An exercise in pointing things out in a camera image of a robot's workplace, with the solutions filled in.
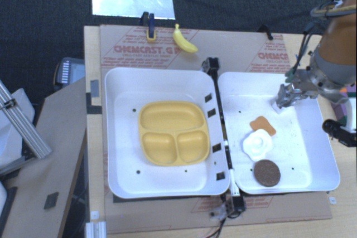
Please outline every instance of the round brown patty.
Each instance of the round brown patty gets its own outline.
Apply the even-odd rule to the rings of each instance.
[[[260,184],[273,187],[280,181],[280,170],[274,162],[260,160],[254,165],[254,176]]]

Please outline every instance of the yellow tray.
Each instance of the yellow tray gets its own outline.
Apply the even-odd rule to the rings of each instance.
[[[139,113],[139,136],[146,158],[159,166],[196,164],[210,152],[205,115],[188,101],[145,105]]]

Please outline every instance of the table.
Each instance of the table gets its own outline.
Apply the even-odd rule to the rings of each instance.
[[[290,64],[295,63],[295,54],[300,46],[302,35],[283,35]],[[314,36],[310,41],[310,50],[313,50],[320,37]],[[85,27],[85,64],[86,64],[86,92],[90,93],[93,80],[100,79],[100,28]],[[301,65],[305,66],[308,56],[303,58]],[[91,98],[92,106],[100,106],[102,92]],[[324,119],[335,119],[330,103],[319,98],[319,105]],[[89,210],[97,211],[98,217],[92,217],[92,222],[104,221],[104,168],[102,143],[102,115],[89,114],[87,117],[88,153],[89,153]],[[357,217],[357,185],[356,185],[356,151],[347,148],[336,140],[331,141],[334,155],[339,167],[340,186],[329,194],[336,199],[331,205],[332,219],[317,221],[284,222],[262,225],[240,225],[223,227],[220,237],[354,237],[357,226],[354,222]],[[127,234],[112,234],[110,238],[130,237],[205,237],[212,233],[214,228],[184,229],[170,231],[136,232]]]

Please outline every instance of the yellow banana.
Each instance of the yellow banana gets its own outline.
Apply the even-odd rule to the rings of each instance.
[[[192,43],[188,42],[182,35],[180,29],[179,29],[179,24],[175,24],[175,30],[172,34],[172,38],[175,41],[175,43],[184,51],[189,52],[189,53],[195,53],[199,49]]]

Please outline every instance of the white container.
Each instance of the white container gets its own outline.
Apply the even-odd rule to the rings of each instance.
[[[32,121],[35,110],[25,91],[18,89],[12,94],[21,107],[22,112]],[[22,137],[11,124],[3,111],[0,110],[0,168],[5,167],[16,159],[21,158]]]
[[[322,130],[322,115],[316,99],[298,101],[280,114],[272,108],[282,74],[226,72],[219,88],[235,181],[244,192],[266,193],[331,191],[340,174],[328,135]],[[264,159],[279,167],[281,179],[264,187],[253,176],[254,161],[243,152],[243,141],[252,133],[249,125],[264,116],[277,131],[273,149]]]
[[[205,97],[212,99],[206,103]],[[122,198],[219,195],[229,186],[215,88],[201,71],[118,67],[105,77],[108,136],[108,182]],[[189,101],[205,114],[210,153],[198,164],[163,167],[145,157],[139,140],[140,109],[155,101]],[[208,117],[208,111],[216,114]],[[213,152],[212,146],[221,150]]]
[[[340,182],[328,136],[322,130],[317,100],[303,100],[277,114],[271,104],[285,80],[280,74],[227,72],[219,88],[234,179],[254,195],[329,191]],[[154,70],[119,67],[104,81],[108,137],[108,182],[122,198],[219,195],[230,182],[214,83],[201,71]],[[205,97],[212,100],[206,103]],[[150,163],[141,150],[140,109],[155,101],[183,100],[198,105],[206,116],[211,150],[201,163],[163,167]],[[208,117],[208,111],[216,115]],[[260,185],[253,176],[254,161],[243,152],[244,139],[253,132],[249,123],[264,116],[276,129],[273,149],[264,159],[280,169],[274,187]],[[212,147],[221,145],[213,152]],[[220,174],[223,179],[217,180]]]

